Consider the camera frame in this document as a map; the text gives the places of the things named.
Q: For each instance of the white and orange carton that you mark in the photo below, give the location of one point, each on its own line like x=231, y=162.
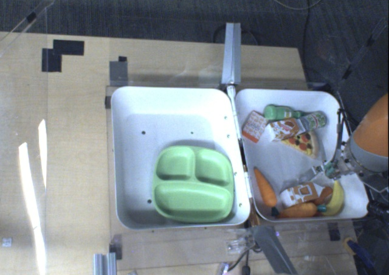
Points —
x=282, y=129

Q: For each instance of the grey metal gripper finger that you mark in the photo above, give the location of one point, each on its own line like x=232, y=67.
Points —
x=313, y=172

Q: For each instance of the green divided plate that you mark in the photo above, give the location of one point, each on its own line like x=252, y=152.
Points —
x=191, y=197

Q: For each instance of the orange and white packet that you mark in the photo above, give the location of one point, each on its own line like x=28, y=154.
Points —
x=254, y=126

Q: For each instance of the white and brown carton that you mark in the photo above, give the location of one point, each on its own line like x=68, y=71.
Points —
x=299, y=194

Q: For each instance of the orange carrot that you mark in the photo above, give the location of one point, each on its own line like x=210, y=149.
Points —
x=299, y=210
x=265, y=190

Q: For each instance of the white plastic tray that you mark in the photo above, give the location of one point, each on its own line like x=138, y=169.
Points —
x=282, y=164
x=139, y=158

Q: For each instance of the yellow banana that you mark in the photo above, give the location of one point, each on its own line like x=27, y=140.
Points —
x=336, y=199

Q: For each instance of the pizza slice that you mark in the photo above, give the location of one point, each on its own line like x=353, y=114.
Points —
x=305, y=143

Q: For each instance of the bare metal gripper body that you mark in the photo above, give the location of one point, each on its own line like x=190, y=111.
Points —
x=345, y=166

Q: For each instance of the orange sausage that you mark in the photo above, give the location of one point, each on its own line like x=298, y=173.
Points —
x=325, y=194

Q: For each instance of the clear bottle with green label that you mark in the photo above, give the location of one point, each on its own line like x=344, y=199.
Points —
x=316, y=120

